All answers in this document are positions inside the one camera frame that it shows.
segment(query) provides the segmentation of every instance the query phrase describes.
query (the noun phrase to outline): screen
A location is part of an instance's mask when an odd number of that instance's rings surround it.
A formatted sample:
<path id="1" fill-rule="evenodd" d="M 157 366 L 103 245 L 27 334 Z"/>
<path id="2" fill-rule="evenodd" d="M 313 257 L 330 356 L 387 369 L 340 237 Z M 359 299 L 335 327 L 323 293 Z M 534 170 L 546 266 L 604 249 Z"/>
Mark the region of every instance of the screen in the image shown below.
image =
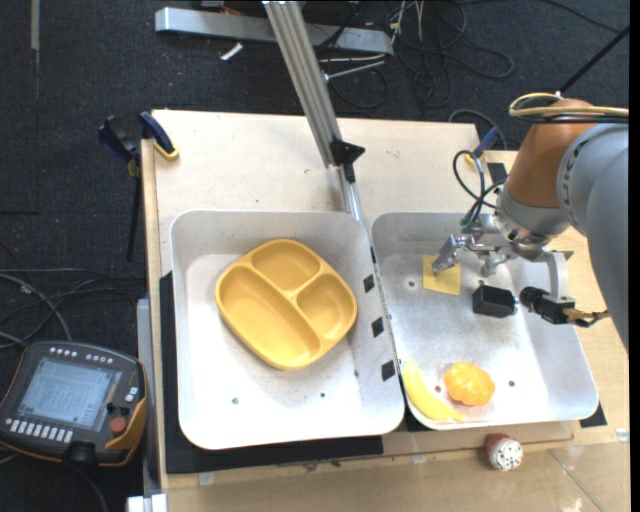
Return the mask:
<path id="1" fill-rule="evenodd" d="M 43 357 L 18 412 L 99 431 L 106 414 L 105 397 L 121 375 L 110 368 Z"/>

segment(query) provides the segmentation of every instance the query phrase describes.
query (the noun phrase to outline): banana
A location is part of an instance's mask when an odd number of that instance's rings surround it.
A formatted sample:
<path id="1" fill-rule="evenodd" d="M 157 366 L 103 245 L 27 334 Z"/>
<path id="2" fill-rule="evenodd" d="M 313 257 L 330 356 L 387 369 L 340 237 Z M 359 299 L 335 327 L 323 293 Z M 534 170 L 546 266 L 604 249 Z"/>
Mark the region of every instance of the banana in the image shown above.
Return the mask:
<path id="1" fill-rule="evenodd" d="M 422 379 L 420 368 L 418 368 L 413 359 L 407 361 L 402 367 L 402 381 L 409 400 L 422 414 L 432 420 L 453 419 L 462 421 L 461 413 L 454 411 L 448 404 L 435 397 L 427 388 Z"/>

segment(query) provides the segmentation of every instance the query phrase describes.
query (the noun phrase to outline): red button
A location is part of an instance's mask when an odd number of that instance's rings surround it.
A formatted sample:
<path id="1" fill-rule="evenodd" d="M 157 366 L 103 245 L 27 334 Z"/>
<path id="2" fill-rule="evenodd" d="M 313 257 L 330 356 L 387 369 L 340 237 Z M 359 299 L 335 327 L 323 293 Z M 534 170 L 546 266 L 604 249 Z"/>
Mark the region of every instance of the red button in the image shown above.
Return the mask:
<path id="1" fill-rule="evenodd" d="M 109 422 L 109 428 L 114 436 L 119 436 L 127 429 L 127 421 L 122 416 L 116 416 Z"/>

